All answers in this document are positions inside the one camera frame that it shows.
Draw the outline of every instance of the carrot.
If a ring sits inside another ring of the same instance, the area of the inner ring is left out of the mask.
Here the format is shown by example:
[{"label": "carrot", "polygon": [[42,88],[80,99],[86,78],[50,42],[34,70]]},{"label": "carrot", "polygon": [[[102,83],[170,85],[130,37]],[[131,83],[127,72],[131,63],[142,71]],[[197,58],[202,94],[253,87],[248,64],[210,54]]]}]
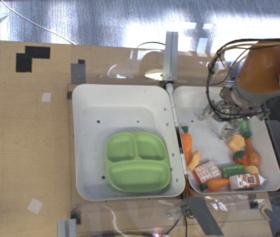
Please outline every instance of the carrot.
[{"label": "carrot", "polygon": [[181,141],[183,143],[183,150],[186,159],[186,164],[188,165],[190,163],[190,158],[191,158],[191,146],[192,146],[193,139],[188,133],[187,125],[183,126],[182,129],[184,131],[184,134],[181,136]]},{"label": "carrot", "polygon": [[230,184],[229,178],[211,178],[208,181],[206,181],[205,184],[200,184],[199,187],[201,191],[204,191],[205,189],[208,189],[210,191],[216,191],[229,184]]},{"label": "carrot", "polygon": [[245,138],[247,164],[256,166],[260,162],[260,157],[257,151],[252,146],[252,139]]},{"label": "carrot", "polygon": [[233,156],[233,161],[238,164],[242,164],[245,167],[247,166],[247,155],[245,151],[237,151]]}]

